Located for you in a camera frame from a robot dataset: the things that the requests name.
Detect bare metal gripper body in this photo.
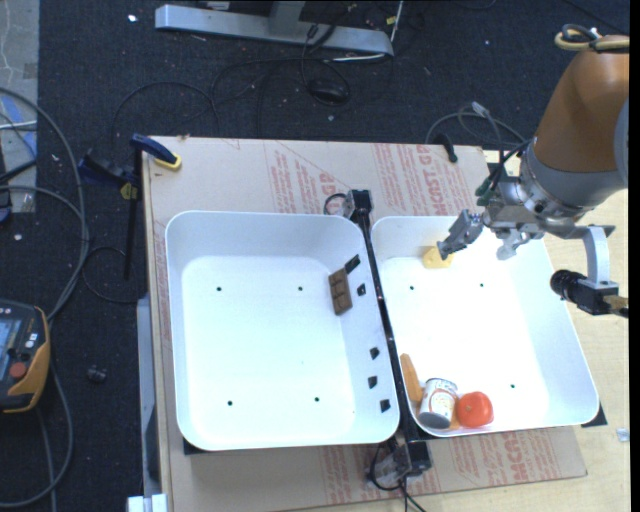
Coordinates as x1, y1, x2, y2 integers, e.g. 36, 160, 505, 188
482, 179, 587, 237

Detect yellow cheese wedge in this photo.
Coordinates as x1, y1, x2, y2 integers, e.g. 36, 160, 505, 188
421, 245, 454, 271

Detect white plastic tray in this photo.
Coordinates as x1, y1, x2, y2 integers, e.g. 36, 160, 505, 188
164, 209, 402, 452
370, 214, 601, 439

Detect thin black rod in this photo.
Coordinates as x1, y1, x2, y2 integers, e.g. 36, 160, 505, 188
355, 209, 417, 442

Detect brown chocolate bar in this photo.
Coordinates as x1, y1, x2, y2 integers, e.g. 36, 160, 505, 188
327, 268, 354, 317

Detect white can with red label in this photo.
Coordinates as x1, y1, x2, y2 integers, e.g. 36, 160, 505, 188
417, 377, 460, 431

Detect red tomato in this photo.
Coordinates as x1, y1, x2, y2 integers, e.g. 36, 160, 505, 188
455, 390, 495, 429

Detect brown cardboard board red print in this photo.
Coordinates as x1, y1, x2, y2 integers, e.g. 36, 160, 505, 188
142, 135, 589, 507

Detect black cylinder on white bracket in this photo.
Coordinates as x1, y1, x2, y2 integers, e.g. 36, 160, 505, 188
549, 222, 621, 317

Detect black block with thin wires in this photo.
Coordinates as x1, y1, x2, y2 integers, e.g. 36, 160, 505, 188
368, 439, 433, 490
342, 188, 372, 217

